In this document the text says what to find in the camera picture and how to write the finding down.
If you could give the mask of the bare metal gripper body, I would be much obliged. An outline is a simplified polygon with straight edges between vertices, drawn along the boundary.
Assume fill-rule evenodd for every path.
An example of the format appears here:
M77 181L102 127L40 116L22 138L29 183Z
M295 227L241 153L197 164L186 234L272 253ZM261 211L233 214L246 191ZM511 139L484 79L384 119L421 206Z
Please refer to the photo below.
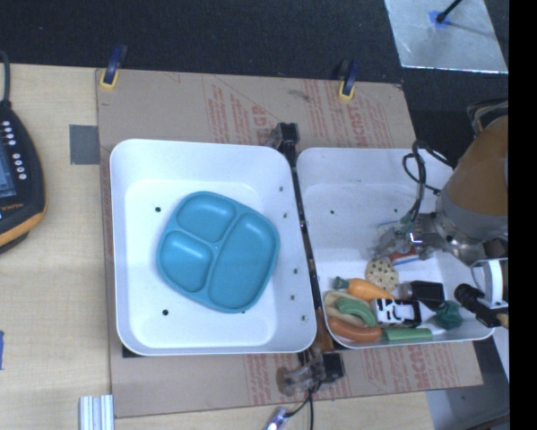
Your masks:
M441 213L419 214L409 239L413 245L421 240L431 240L436 247L435 252L451 254L465 265L487 258L482 241L467 236Z

